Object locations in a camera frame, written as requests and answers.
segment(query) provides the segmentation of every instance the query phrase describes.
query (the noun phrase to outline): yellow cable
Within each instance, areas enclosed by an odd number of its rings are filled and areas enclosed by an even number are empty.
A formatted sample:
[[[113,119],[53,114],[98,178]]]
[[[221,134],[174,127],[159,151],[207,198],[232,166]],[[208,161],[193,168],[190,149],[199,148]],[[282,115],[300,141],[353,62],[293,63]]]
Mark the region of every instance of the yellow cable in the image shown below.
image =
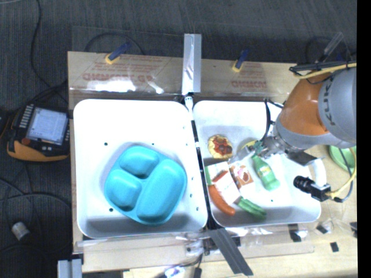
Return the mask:
[[[353,158],[354,158],[354,170],[353,170],[353,173],[351,175],[351,177],[348,179],[348,181],[339,189],[335,190],[335,191],[331,191],[331,192],[326,192],[326,195],[328,195],[329,197],[331,197],[332,199],[334,199],[335,197],[337,197],[343,190],[345,190],[345,188],[354,180],[356,174],[357,174],[357,156],[355,155],[355,152],[352,148],[349,148],[350,152],[352,153],[353,155]]]
[[[322,69],[322,70],[319,70],[319,71],[310,72],[307,75],[294,74],[294,76],[296,78],[299,78],[299,79],[306,79],[306,78],[322,75],[322,74],[325,74],[325,73],[328,73],[328,72],[334,72],[336,70],[342,70],[342,69],[353,68],[353,67],[357,67],[357,63],[351,63],[351,64],[348,64],[348,65],[344,64],[344,65],[339,65],[339,66],[335,66],[335,67],[331,67],[331,68],[326,68],[326,69]]]

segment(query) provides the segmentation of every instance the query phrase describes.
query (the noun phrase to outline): handheld device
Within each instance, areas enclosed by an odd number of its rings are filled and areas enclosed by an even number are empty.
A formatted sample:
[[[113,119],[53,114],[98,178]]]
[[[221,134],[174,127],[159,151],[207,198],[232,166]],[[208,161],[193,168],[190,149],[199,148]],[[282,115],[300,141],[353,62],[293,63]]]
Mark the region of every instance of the handheld device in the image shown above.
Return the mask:
[[[66,109],[28,103],[16,113],[9,130],[8,154],[32,162],[51,162],[70,154]]]

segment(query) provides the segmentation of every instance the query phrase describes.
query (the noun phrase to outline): metal bracket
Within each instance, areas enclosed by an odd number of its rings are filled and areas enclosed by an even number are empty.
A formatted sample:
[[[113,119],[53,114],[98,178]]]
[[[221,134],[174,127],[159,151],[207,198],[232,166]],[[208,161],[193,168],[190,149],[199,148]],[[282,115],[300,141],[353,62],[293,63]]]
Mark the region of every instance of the metal bracket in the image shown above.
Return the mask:
[[[81,259],[58,261],[58,278],[82,278]]]
[[[201,35],[184,34],[181,94],[201,92]]]

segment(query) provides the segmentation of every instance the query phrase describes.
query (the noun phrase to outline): green cucumber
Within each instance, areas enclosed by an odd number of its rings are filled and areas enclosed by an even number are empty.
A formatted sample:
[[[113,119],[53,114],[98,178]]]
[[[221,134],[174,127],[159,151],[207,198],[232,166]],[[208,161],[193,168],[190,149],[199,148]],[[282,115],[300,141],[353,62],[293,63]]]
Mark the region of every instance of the green cucumber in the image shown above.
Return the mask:
[[[247,199],[241,198],[237,205],[256,218],[265,219],[267,216],[267,213],[263,208]]]

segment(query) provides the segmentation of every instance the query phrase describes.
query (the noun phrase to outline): device screen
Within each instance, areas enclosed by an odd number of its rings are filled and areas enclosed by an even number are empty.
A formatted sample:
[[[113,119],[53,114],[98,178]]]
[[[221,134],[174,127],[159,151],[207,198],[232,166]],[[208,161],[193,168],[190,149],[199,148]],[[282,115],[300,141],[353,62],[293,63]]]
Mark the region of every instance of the device screen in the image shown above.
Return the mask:
[[[62,145],[67,123],[66,113],[36,107],[26,138]]]

